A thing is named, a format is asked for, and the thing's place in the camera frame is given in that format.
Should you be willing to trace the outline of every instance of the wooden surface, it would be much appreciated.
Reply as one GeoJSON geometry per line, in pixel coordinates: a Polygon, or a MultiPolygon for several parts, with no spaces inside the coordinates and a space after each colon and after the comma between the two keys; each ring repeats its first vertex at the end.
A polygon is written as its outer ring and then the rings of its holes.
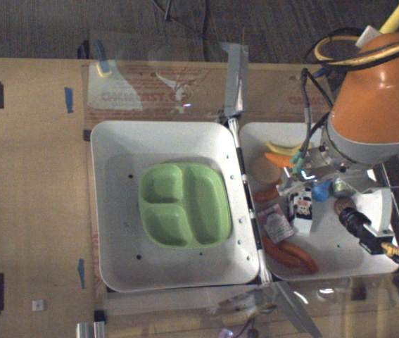
{"type": "MultiPolygon", "coordinates": [[[[5,87],[5,109],[0,110],[0,273],[5,275],[0,338],[74,337],[76,324],[92,323],[100,304],[94,287],[89,143],[82,139],[83,65],[86,61],[0,59],[5,87]],[[67,112],[65,87],[73,91],[73,113],[67,112]],[[80,259],[84,289],[77,271],[80,259]],[[32,312],[34,299],[43,299],[46,309],[32,312]]],[[[398,337],[399,299],[392,284],[383,284],[372,290],[370,300],[308,308],[325,337],[398,337]]],[[[296,288],[310,296],[317,290],[296,288]]],[[[175,311],[112,316],[107,330],[110,337],[216,338],[222,327],[236,330],[244,320],[234,313],[211,318],[205,311],[175,311]]],[[[261,337],[306,337],[281,313],[258,322],[261,337]]]]}

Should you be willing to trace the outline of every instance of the brown round object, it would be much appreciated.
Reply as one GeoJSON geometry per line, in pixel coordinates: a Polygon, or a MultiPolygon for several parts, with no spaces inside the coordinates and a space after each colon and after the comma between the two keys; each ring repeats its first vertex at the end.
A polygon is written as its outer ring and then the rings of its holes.
{"type": "Polygon", "coordinates": [[[274,184],[282,176],[282,170],[265,156],[258,156],[251,166],[251,175],[261,184],[274,184]]]}
{"type": "Polygon", "coordinates": [[[355,209],[355,203],[351,198],[340,198],[340,199],[335,200],[334,211],[337,215],[340,215],[340,213],[345,208],[354,208],[355,209]]]}

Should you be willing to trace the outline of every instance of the transparent plastic sheet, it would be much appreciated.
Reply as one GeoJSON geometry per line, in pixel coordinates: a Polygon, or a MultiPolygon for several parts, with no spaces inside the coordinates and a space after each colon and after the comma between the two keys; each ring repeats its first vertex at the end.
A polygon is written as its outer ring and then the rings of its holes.
{"type": "MultiPolygon", "coordinates": [[[[399,273],[290,285],[324,338],[399,337],[399,273]]],[[[311,337],[299,333],[279,305],[268,306],[269,296],[263,300],[256,292],[200,309],[109,315],[108,333],[116,337],[152,337],[151,332],[171,338],[235,337],[253,319],[240,337],[247,338],[249,330],[256,330],[259,337],[311,337]]]]}
{"type": "MultiPolygon", "coordinates": [[[[92,32],[92,60],[82,71],[85,129],[105,120],[216,121],[226,97],[225,44],[92,32]],[[210,56],[213,63],[206,61],[210,56]]],[[[249,64],[241,124],[303,122],[303,67],[249,64]]],[[[320,82],[329,91],[325,78],[320,82]]],[[[316,89],[308,89],[318,120],[329,107],[316,89]]]]}

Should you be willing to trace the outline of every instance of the yellow banana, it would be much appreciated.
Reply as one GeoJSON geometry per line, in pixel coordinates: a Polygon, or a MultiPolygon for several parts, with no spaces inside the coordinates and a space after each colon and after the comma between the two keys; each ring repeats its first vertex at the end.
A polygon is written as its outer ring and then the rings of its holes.
{"type": "Polygon", "coordinates": [[[301,148],[302,144],[299,144],[298,146],[295,146],[293,148],[286,148],[284,146],[278,146],[278,145],[274,145],[271,142],[266,142],[265,146],[267,146],[267,148],[272,152],[272,153],[276,153],[276,154],[281,154],[281,155],[285,155],[285,156],[293,156],[295,155],[295,153],[299,150],[299,148],[301,148]]]}

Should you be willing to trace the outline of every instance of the green plate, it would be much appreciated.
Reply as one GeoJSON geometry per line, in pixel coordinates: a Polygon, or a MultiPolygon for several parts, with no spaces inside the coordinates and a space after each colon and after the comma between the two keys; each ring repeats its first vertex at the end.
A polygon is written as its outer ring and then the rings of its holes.
{"type": "Polygon", "coordinates": [[[139,207],[144,231],[152,242],[165,248],[216,246],[230,235],[226,188],[208,165],[150,167],[140,180],[139,207]]]}

